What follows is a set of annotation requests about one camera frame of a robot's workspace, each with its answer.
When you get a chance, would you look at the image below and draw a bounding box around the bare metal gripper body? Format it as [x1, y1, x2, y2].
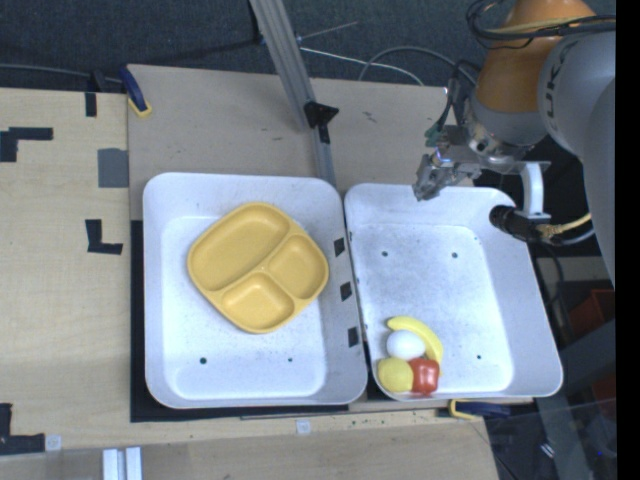
[438, 123, 527, 180]

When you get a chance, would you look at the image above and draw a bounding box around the white plastic tray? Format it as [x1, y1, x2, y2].
[343, 182, 565, 404]
[142, 171, 370, 411]

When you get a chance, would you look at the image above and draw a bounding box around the yellow banana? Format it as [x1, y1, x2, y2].
[385, 315, 445, 367]

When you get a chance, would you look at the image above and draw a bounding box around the white egg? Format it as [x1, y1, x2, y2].
[385, 329, 427, 361]

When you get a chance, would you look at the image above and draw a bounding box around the yellow divided plate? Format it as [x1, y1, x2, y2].
[186, 201, 331, 336]

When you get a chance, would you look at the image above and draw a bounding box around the red bell pepper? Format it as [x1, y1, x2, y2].
[408, 357, 442, 398]

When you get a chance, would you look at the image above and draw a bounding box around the yellow lemon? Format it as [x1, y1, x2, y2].
[375, 356, 416, 395]

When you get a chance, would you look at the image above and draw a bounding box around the pale wood board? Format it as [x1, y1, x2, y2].
[126, 63, 534, 423]

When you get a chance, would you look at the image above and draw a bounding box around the black cylinder on white bracket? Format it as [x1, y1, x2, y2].
[488, 160, 553, 245]

